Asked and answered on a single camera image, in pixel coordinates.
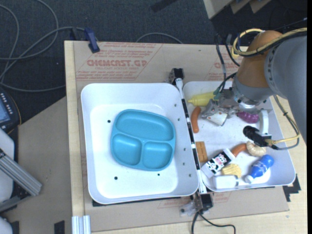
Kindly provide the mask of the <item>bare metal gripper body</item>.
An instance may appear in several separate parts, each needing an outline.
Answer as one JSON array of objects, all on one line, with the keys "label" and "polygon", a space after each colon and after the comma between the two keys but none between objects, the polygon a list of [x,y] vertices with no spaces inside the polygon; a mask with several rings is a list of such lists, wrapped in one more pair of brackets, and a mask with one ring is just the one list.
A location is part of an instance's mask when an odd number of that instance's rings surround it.
[{"label": "bare metal gripper body", "polygon": [[253,112],[260,101],[251,100],[235,88],[224,89],[218,99],[218,107],[237,111]]}]

